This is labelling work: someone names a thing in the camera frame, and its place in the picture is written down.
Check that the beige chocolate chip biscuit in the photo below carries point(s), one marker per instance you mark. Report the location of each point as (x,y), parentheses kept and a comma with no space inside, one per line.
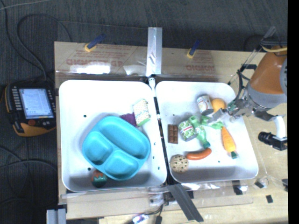
(179,163)

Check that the orange sausage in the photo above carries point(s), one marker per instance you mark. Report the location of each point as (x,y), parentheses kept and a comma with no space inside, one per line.
(198,154)

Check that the white plastic tray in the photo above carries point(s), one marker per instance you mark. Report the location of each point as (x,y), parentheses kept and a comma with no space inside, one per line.
(184,97)
(93,97)

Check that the orange carrot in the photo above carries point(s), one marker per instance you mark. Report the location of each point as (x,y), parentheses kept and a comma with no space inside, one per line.
(228,140)

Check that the yellow orange fruit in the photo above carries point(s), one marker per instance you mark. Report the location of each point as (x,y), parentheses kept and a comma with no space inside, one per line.
(218,104)

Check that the blue divided plate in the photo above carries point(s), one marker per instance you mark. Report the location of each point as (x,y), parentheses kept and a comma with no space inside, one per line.
(123,134)

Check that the green and white can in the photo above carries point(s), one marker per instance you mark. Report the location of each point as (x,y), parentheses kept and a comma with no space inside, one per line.
(186,130)

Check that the yellow and green patterned carton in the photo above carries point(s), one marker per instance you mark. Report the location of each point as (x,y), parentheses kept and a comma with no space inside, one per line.
(141,112)

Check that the brown chocolate bar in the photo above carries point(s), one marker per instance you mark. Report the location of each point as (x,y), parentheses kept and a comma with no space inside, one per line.
(173,134)

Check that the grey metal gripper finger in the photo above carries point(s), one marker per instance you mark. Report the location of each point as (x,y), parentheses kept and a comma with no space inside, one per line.
(219,114)

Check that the red and green strawberry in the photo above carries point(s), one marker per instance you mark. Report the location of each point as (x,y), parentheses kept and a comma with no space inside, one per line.
(99,178)

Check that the green bottle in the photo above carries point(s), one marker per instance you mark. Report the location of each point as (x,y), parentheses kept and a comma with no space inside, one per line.
(202,134)

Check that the brown cardboard board red print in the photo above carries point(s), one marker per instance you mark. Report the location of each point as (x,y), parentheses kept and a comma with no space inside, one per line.
(236,62)

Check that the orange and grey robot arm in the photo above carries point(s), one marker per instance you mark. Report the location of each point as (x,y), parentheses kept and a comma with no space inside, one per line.
(266,78)

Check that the purple grapes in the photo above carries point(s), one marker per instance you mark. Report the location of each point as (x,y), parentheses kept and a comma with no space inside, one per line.
(129,119)

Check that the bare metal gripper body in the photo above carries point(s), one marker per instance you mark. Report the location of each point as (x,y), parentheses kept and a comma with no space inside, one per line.
(244,107)

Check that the black cylinder on white bracket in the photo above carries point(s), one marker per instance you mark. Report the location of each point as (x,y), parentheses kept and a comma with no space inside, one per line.
(279,125)

